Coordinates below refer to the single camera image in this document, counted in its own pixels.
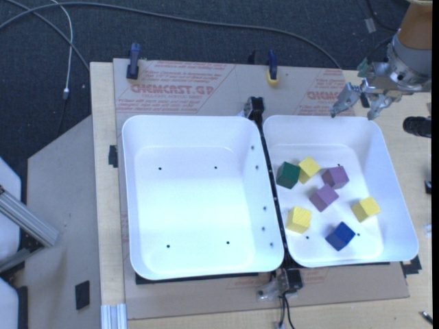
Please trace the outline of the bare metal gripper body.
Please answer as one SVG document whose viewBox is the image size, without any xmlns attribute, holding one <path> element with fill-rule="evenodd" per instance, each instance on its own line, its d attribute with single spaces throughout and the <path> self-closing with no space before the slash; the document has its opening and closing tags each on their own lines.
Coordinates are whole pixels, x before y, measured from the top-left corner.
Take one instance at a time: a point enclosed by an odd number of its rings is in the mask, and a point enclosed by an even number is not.
<svg viewBox="0 0 439 329">
<path fill-rule="evenodd" d="M 361 66 L 361 91 L 389 97 L 428 93 L 431 77 L 409 68 L 403 62 L 370 62 Z"/>
</svg>

